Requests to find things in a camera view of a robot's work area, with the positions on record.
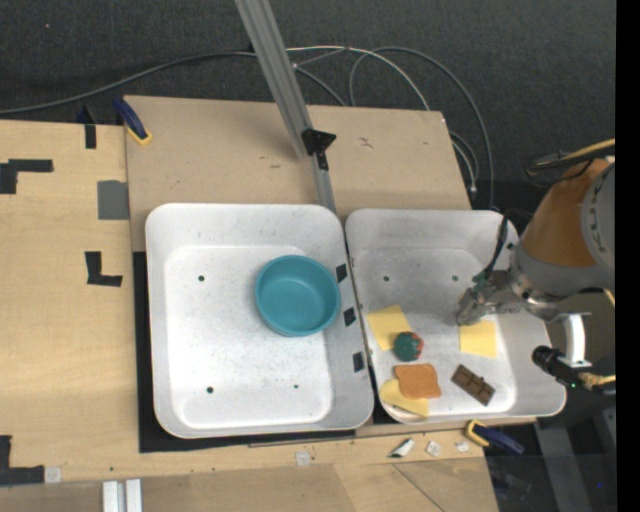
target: wooden table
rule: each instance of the wooden table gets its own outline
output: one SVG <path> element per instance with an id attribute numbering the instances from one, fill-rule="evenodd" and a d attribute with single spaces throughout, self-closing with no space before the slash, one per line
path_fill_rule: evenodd
<path id="1" fill-rule="evenodd" d="M 20 172 L 17 193 L 0 195 L 0 435 L 13 436 L 12 467 L 57 467 L 63 480 L 0 489 L 0 510 L 34 500 L 69 510 L 99 497 L 90 482 L 129 478 L 144 478 L 150 510 L 170 510 L 172 499 L 201 510 L 214 491 L 225 510 L 497 510 L 482 450 L 456 449 L 459 425 L 368 425 L 346 440 L 139 453 L 132 251 L 144 250 L 146 214 L 178 201 L 309 203 L 315 191 L 273 104 L 128 100 L 153 133 L 149 146 L 117 126 L 97 126 L 89 149 L 79 124 L 0 121 L 0 163 L 54 165 Z M 338 135 L 328 157 L 341 218 L 365 206 L 469 208 L 439 113 L 310 112 L 318 129 Z M 99 218 L 98 183 L 110 180 L 129 184 L 130 222 Z M 123 276 L 121 286 L 87 284 L 86 251 L 100 251 L 102 273 Z M 408 437 L 416 448 L 400 464 L 388 458 Z M 442 446 L 438 459 L 425 452 L 429 441 Z M 311 466 L 296 467 L 297 451 L 312 455 Z"/>

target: teal bowl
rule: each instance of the teal bowl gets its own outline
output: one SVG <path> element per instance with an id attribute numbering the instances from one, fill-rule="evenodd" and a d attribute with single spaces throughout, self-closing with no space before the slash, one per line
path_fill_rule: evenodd
<path id="1" fill-rule="evenodd" d="M 309 336 L 326 329 L 340 310 L 333 275 L 306 256 L 281 256 L 267 263 L 255 284 L 265 323 L 283 336 Z"/>

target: blue clamp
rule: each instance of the blue clamp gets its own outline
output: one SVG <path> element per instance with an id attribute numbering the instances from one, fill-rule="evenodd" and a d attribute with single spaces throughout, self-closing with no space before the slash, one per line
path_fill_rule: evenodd
<path id="1" fill-rule="evenodd" d="M 495 446 L 512 455 L 522 455 L 524 453 L 524 446 L 515 439 L 476 420 L 468 423 L 465 434 L 474 443 L 482 447 Z"/>
<path id="2" fill-rule="evenodd" d="M 149 144 L 152 138 L 151 132 L 144 128 L 142 121 L 140 121 L 140 118 L 131 106 L 122 98 L 115 98 L 112 105 L 115 111 L 122 116 L 122 119 L 127 125 L 129 135 L 141 146 Z"/>

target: yellow square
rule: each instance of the yellow square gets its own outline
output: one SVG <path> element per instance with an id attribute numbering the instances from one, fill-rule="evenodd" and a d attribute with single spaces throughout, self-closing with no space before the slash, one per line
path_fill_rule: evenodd
<path id="1" fill-rule="evenodd" d="M 474 325 L 461 325 L 460 351 L 486 357 L 496 357 L 496 325 L 482 320 Z"/>
<path id="2" fill-rule="evenodd" d="M 372 311 L 367 315 L 367 320 L 382 350 L 392 349 L 398 334 L 411 331 L 411 326 L 398 304 Z"/>

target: red and green object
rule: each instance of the red and green object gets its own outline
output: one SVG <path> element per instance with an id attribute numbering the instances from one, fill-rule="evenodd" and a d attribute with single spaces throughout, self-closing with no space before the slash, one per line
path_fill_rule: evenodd
<path id="1" fill-rule="evenodd" d="M 415 332 L 401 332 L 393 342 L 393 352 L 400 361 L 415 361 L 422 354 L 424 341 Z"/>

